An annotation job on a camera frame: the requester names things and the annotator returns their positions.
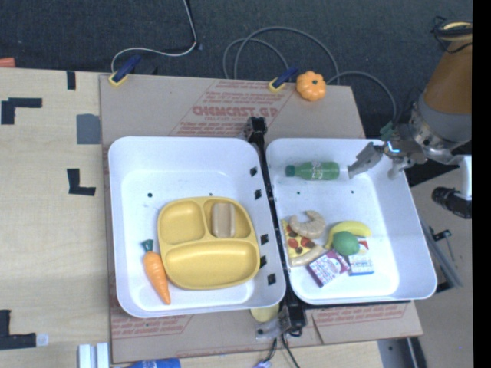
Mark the green lime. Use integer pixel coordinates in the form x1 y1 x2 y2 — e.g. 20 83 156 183
332 230 361 257

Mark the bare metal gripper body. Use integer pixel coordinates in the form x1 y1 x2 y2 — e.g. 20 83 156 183
382 106 473 168

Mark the orange carrot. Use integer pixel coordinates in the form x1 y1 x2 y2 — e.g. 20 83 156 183
140 238 173 307

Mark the tan croissant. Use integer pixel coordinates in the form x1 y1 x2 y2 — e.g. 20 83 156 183
288 209 328 241

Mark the black cylinder on white bracket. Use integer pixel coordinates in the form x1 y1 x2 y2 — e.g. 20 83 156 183
431 153 473 220

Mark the green plastic bottle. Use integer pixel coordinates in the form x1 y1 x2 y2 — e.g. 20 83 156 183
284 160 341 182

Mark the blue and white carton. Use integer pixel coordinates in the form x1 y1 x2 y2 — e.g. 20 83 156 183
346 236 376 277

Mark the pizza slice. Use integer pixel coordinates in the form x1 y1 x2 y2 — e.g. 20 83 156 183
280 218 325 268

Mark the white plastic tray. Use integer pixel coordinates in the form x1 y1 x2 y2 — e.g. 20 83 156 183
265 137 439 307
107 136 287 319

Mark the blue bottle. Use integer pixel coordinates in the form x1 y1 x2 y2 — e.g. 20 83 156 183
125 356 182 368

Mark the tan bread bun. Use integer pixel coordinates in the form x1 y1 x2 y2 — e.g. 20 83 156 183
210 202 237 239

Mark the purple and white carton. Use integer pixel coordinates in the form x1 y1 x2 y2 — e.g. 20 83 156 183
305 249 351 289

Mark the yellow divided plate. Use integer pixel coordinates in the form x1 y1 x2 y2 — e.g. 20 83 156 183
157 195 262 292

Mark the black block with wires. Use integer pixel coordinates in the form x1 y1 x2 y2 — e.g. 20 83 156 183
282 301 308 332
244 116 269 145

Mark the yellow banana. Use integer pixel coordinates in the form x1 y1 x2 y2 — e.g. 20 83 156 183
325 220 374 251

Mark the orange pumpkin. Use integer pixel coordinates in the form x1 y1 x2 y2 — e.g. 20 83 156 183
295 70 328 103

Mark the brown cardboard board red print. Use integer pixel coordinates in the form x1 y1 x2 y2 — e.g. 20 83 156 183
98 73 424 365

